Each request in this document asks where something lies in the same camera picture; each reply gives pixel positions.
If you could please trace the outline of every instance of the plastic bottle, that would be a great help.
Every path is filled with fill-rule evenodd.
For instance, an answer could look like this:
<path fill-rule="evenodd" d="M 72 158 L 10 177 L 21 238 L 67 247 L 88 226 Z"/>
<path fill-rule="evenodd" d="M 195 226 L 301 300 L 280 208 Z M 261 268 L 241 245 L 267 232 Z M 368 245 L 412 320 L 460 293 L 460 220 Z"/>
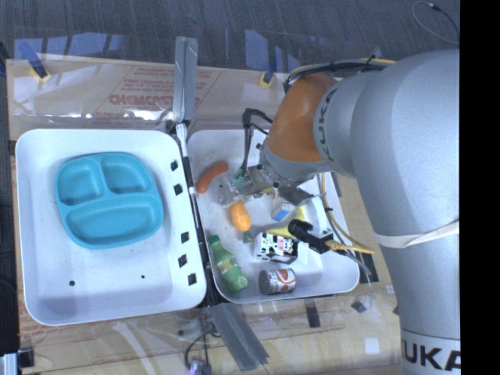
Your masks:
<path fill-rule="evenodd" d="M 213 235 L 208 242 L 213 251 L 217 269 L 222 275 L 229 293 L 234 294 L 245 289 L 248 286 L 248 280 L 243 276 L 241 267 L 233 255 L 220 244 L 219 236 Z"/>

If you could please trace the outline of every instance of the dark floor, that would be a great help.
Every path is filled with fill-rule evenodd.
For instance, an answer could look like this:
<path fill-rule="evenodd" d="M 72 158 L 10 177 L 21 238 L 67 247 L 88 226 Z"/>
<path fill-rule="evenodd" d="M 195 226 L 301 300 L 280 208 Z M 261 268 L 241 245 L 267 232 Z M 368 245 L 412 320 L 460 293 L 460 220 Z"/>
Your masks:
<path fill-rule="evenodd" d="M 445 13 L 416 2 L 434 3 Z M 457 48 L 447 16 L 459 28 L 460 0 L 0 0 L 0 41 L 16 58 L 24 40 L 37 52 L 171 63 L 173 40 L 182 35 L 198 39 L 200 66 L 267 70 L 275 63 L 288 72 L 367 57 L 376 48 L 396 60 Z M 0 110 L 2 355 L 17 349 L 4 82 Z"/>

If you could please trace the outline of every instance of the blue plate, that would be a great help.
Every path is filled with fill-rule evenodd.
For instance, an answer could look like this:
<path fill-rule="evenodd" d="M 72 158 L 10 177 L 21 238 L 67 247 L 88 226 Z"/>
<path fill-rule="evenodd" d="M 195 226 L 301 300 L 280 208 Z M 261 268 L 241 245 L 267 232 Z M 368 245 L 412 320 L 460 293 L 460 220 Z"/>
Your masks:
<path fill-rule="evenodd" d="M 65 162 L 55 176 L 55 198 L 66 232 L 86 248 L 141 241 L 163 223 L 155 180 L 128 153 L 82 155 Z"/>

